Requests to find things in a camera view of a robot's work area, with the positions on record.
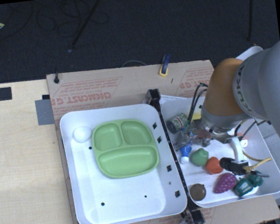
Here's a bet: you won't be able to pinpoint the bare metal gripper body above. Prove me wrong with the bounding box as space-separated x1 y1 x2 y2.
189 119 240 149

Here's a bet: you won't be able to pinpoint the blue and white bottle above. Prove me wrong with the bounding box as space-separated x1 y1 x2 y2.
178 142 195 165

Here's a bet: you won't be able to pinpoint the thin black rod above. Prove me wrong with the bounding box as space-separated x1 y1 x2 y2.
151 95 198 217

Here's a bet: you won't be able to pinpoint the green patterned can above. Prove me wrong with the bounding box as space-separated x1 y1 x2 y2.
164 112 191 136

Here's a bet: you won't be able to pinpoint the light green toy pepper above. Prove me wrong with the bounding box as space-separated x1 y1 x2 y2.
189 147 211 168

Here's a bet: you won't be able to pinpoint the yellow packet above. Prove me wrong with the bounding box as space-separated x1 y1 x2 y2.
190 111 204 122

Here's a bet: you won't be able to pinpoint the orange toy pepper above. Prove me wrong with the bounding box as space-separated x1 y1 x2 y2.
203 155 224 176

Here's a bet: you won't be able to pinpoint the purple grapes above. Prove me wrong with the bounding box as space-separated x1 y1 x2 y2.
212 171 239 195

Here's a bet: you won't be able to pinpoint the brown round toy fruit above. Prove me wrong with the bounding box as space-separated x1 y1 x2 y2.
188 182 208 203

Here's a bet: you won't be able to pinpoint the green divided plate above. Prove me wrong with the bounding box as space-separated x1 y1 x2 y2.
89 115 162 182

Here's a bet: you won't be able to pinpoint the dark green bell pepper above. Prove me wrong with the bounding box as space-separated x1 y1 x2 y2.
231 176 255 198

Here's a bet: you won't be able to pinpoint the white plastic tray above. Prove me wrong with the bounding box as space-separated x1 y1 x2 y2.
58 98 191 224
159 85 280 213

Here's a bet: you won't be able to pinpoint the brown cardboard board red print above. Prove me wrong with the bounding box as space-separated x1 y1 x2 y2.
45 46 280 224

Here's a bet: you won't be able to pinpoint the black cylinder on white bracket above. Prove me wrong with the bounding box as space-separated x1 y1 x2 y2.
216 135 252 178

